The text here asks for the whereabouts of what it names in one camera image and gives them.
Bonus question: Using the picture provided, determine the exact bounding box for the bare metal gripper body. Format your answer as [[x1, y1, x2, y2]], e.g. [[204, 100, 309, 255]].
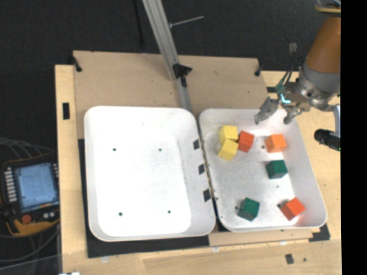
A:
[[279, 78, 339, 112]]

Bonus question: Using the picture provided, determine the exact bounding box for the light orange cube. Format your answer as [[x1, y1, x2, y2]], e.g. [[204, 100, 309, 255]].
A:
[[264, 133, 288, 154]]

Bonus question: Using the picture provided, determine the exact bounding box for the red-orange cube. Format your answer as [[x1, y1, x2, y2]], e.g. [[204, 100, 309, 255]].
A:
[[237, 130, 256, 154], [279, 197, 306, 222]]

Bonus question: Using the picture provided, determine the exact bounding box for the yellow cube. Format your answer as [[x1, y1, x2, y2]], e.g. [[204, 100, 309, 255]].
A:
[[217, 138, 240, 162], [218, 124, 239, 144]]

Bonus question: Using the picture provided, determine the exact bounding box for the green cube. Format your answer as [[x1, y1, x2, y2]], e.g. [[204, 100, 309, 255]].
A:
[[265, 159, 288, 180], [237, 197, 261, 222]]

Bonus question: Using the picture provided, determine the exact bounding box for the white plastic tray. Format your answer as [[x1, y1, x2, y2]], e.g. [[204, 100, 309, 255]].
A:
[[83, 105, 217, 242], [198, 108, 328, 233]]

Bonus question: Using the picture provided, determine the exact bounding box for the brown cardboard board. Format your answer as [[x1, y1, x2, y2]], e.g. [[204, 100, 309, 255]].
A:
[[72, 49, 314, 247]]

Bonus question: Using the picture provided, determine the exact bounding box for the black cylinder on white bracket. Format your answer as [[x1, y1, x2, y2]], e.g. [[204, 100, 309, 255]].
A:
[[313, 103, 342, 152]]

